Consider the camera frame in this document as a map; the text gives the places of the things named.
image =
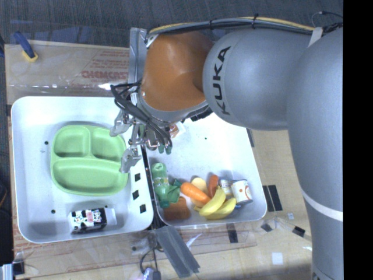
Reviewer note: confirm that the brown bread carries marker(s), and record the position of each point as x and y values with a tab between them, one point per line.
176	211

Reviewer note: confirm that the white plastic tray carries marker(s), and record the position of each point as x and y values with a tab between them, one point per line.
35	156
209	144

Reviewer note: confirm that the pale yellow biscuit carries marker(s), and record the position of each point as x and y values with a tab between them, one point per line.
200	183

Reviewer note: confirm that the green broccoli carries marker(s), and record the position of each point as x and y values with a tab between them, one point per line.
175	192

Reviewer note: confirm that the green plastic bottle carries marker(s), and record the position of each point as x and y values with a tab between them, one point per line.
160	182

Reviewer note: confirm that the small white can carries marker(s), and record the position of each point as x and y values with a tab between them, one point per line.
225	187

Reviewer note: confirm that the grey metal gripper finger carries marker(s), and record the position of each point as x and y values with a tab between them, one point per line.
130	158
119	126

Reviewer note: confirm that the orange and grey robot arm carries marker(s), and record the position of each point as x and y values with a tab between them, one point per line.
262	80

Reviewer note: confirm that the orange sausage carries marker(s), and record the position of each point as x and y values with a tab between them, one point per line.
212	184

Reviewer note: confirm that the green divided plate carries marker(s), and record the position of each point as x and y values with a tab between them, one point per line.
87	171

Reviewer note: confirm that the black and white cow carton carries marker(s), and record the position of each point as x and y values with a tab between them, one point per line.
87	220

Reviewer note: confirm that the brown cardboard board, red print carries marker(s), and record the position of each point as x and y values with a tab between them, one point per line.
73	69

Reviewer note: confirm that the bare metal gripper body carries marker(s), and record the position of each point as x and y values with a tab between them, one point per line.
148	136

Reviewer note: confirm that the orange carrot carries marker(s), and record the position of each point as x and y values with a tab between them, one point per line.
193	192

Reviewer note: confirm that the orange and white packet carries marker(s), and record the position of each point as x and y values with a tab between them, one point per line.
177	129

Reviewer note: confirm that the white and orange can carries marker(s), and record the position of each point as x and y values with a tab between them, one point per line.
242	192

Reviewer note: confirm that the yellow banana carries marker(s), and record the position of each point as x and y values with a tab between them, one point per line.
217	206

